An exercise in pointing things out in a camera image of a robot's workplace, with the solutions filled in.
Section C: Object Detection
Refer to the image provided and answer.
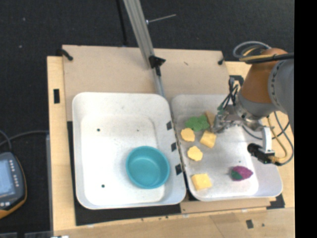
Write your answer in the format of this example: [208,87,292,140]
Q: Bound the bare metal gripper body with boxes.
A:
[218,107,265,133]

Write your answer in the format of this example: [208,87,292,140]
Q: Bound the yellow cheese wedge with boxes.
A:
[199,130,217,149]

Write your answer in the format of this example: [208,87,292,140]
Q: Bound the purple grapes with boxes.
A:
[230,165,254,182]

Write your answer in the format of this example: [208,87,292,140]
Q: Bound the black cylinder on white bracket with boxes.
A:
[247,126,276,165]

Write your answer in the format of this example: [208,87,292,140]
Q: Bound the teal bowl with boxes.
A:
[125,145,171,190]

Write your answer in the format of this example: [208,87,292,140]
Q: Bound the yellow biscuit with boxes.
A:
[180,127,196,143]
[187,145,204,162]

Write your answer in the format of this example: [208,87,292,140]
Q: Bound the yellow square sponge cake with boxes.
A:
[191,173,213,191]

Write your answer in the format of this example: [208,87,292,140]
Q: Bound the green broccoli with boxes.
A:
[184,115,211,132]

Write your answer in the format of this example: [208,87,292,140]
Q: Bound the brown cardboard board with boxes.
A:
[61,45,278,214]

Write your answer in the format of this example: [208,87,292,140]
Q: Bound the white plastic tray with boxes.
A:
[170,94,284,202]
[71,92,187,210]

